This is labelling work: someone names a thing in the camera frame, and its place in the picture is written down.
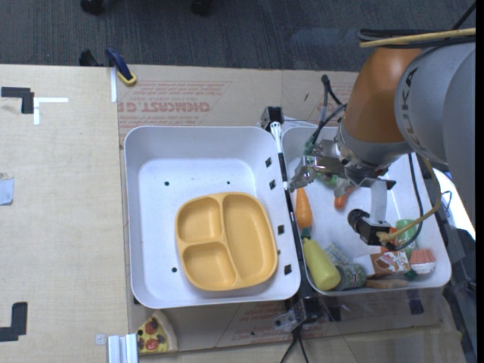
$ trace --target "metal bracket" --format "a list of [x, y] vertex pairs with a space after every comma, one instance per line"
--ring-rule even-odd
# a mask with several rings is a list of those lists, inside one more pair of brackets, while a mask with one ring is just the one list
[[292, 332], [301, 324], [314, 323], [323, 316], [318, 297], [306, 297], [296, 301], [286, 313], [274, 317], [275, 330]]
[[106, 344], [107, 363], [138, 363], [137, 342], [136, 334], [109, 336]]

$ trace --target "blue clip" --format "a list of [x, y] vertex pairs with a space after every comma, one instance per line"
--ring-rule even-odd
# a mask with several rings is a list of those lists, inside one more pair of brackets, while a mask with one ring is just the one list
[[129, 71], [126, 62], [121, 55], [119, 55], [119, 52], [112, 47], [108, 47], [106, 49], [106, 55], [110, 61], [114, 62], [114, 65], [117, 68], [117, 75], [119, 79], [121, 79], [127, 86], [134, 85], [136, 83], [136, 75]]

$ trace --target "plastic bottle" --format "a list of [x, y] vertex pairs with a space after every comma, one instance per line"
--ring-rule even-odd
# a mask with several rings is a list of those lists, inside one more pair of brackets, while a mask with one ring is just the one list
[[312, 280], [319, 290], [331, 290], [340, 283], [341, 275], [338, 269], [318, 242], [307, 237], [303, 238], [302, 251]]
[[[400, 219], [395, 224], [395, 227], [397, 229], [404, 228], [406, 225], [410, 225], [410, 223], [412, 223], [412, 219]], [[401, 245], [401, 244], [404, 244], [405, 242], [407, 242], [408, 240], [410, 240], [414, 236], [415, 231], [417, 230], [417, 226], [418, 225], [415, 225], [414, 227], [411, 227], [408, 230], [403, 231], [396, 238], [396, 244], [397, 244], [397, 246], [398, 245]], [[403, 248], [403, 250], [407, 254], [408, 260], [410, 260], [411, 252], [412, 252], [413, 249], [417, 249], [417, 241], [415, 241], [415, 240], [411, 244], [409, 244], [407, 247], [404, 247]]]

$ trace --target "small orange object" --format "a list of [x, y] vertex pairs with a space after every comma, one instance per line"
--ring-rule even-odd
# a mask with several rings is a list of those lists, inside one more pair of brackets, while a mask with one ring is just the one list
[[354, 187], [350, 187], [346, 190], [346, 193], [342, 197], [335, 197], [334, 198], [334, 208], [335, 209], [343, 209], [346, 204], [346, 198], [348, 197], [349, 193], [353, 191]]
[[430, 249], [414, 249], [410, 256], [410, 265], [435, 262], [436, 259]]
[[296, 220], [299, 228], [306, 228], [312, 225], [311, 206], [304, 188], [297, 188], [296, 191]]

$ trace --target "food package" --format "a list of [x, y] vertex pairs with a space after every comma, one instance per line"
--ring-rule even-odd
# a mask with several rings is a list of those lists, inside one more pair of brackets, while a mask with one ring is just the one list
[[363, 267], [368, 278], [403, 275], [410, 271], [410, 263], [403, 250], [367, 254], [354, 258], [353, 262]]

